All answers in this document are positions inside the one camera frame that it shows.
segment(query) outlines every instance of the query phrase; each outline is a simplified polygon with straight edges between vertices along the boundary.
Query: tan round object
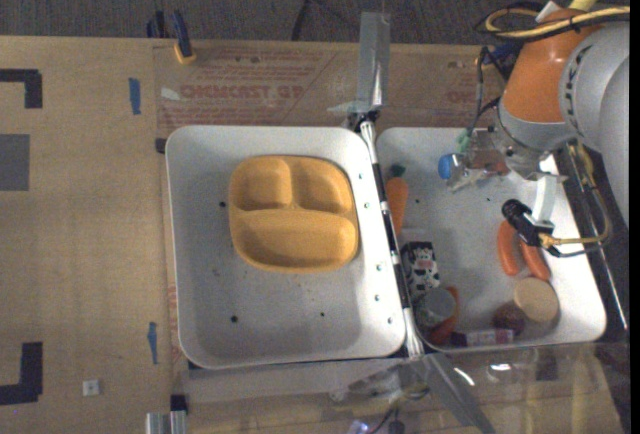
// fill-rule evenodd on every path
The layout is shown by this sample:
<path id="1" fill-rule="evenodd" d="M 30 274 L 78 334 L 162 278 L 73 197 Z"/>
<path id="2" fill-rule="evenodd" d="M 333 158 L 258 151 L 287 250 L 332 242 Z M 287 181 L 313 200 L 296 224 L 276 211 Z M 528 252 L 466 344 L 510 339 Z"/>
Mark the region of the tan round object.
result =
<path id="1" fill-rule="evenodd" d="M 552 320 L 560 309 L 558 296 L 549 283 L 538 278 L 519 281 L 513 293 L 516 306 L 534 322 Z"/>

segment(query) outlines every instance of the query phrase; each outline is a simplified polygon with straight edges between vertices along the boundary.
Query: yellow divided plate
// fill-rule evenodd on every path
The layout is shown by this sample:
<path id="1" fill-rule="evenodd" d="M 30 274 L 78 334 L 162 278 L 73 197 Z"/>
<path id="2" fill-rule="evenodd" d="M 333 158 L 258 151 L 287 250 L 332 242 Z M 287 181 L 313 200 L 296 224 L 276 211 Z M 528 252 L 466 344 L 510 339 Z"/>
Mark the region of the yellow divided plate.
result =
<path id="1" fill-rule="evenodd" d="M 233 245 L 263 270 L 336 270 L 358 250 L 358 218 L 346 174 L 311 157 L 261 156 L 231 175 L 229 224 Z"/>

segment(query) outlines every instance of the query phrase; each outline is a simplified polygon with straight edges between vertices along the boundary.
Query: yellow bowl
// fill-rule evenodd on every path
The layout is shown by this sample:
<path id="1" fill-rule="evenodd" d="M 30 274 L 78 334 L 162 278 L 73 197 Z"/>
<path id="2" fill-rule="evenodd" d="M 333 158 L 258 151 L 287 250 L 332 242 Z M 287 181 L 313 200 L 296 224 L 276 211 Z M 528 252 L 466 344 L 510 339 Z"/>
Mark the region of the yellow bowl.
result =
<path id="1" fill-rule="evenodd" d="M 319 158 L 261 156 L 241 162 L 229 185 L 229 224 L 238 254 L 263 270 L 332 271 L 358 250 L 349 179 Z"/>

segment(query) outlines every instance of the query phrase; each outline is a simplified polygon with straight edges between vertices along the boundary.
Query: dark brown round object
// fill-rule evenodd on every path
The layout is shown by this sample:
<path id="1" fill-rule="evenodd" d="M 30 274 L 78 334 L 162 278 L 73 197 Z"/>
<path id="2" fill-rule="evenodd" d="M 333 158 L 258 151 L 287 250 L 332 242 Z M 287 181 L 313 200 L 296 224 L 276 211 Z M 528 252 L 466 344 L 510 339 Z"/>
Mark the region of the dark brown round object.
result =
<path id="1" fill-rule="evenodd" d="M 518 336 L 527 323 L 527 317 L 514 302 L 500 306 L 493 314 L 493 327 L 497 329 L 511 329 Z"/>

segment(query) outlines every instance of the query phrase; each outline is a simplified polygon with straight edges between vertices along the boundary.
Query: cardboard surface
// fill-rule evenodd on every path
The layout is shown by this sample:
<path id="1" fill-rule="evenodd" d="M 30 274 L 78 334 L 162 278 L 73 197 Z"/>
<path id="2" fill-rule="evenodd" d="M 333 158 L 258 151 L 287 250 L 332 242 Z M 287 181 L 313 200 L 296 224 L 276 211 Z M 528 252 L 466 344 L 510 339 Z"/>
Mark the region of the cardboard surface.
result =
<path id="1" fill-rule="evenodd" d="M 168 412 L 186 361 L 171 336 L 173 255 L 156 137 L 194 122 L 338 125 L 344 116 L 328 109 L 355 97 L 357 45 L 196 43 L 213 59 L 202 50 L 210 69 L 196 85 L 245 91 L 218 98 L 181 89 L 188 85 L 182 73 L 189 79 L 198 68 L 178 78 L 165 73 L 175 68 L 171 44 L 0 37 L 0 67 L 37 69 L 43 79 L 42 109 L 25 109 L 19 84 L 0 83 L 0 134 L 30 141 L 29 190 L 0 190 L 0 385 L 18 379 L 23 343 L 42 342 L 44 350 L 43 394 L 0 407 L 0 432 L 142 433 L 147 412 Z M 392 47 L 390 105 L 379 129 L 466 123 L 477 51 Z M 497 92 L 499 80 L 487 80 L 488 95 Z M 249 86 L 267 88 L 258 89 L 260 101 L 241 101 L 250 99 L 251 90 L 241 89 Z M 157 365 L 150 322 L 157 324 Z M 90 379 L 99 380 L 101 394 L 83 397 Z M 617 421 L 610 408 L 606 414 Z M 208 416 L 196 424 L 211 431 Z M 256 426 L 239 421 L 231 431 Z"/>

